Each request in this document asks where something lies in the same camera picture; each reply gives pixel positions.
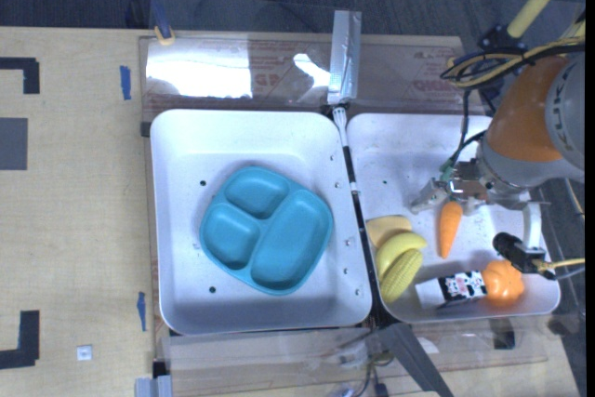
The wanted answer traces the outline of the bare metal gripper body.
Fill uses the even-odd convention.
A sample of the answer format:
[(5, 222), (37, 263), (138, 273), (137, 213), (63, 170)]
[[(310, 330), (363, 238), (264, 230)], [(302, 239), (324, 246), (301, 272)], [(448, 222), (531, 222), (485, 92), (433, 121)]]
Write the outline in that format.
[(481, 198), (487, 205), (521, 210), (531, 202), (530, 192), (503, 180), (480, 159), (457, 162), (447, 181), (449, 195), (459, 203), (469, 197)]

